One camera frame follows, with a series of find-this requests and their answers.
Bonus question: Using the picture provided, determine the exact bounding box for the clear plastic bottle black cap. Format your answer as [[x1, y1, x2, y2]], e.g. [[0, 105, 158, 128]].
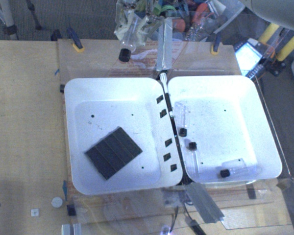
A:
[[173, 101, 190, 138], [184, 138, 201, 175], [117, 13, 149, 63], [220, 158, 251, 179]]

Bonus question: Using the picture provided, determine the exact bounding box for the clear plastic bin of toys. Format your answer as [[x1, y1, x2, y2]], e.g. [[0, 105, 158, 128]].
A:
[[161, 0, 246, 42]]

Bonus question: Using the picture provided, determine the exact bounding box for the thin black and white rod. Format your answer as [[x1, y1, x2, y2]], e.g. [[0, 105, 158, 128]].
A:
[[159, 72, 189, 185]]

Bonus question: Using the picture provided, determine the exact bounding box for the white plastic tray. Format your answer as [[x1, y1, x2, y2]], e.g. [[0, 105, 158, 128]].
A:
[[64, 77, 183, 196], [167, 75, 283, 184]]

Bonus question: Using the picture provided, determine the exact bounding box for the dark grey ribbed square panel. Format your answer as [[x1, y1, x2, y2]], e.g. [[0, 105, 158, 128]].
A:
[[84, 126, 143, 181]]

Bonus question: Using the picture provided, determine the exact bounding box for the white round disc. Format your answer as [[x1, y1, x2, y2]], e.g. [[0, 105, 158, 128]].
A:
[[51, 196, 64, 208]]

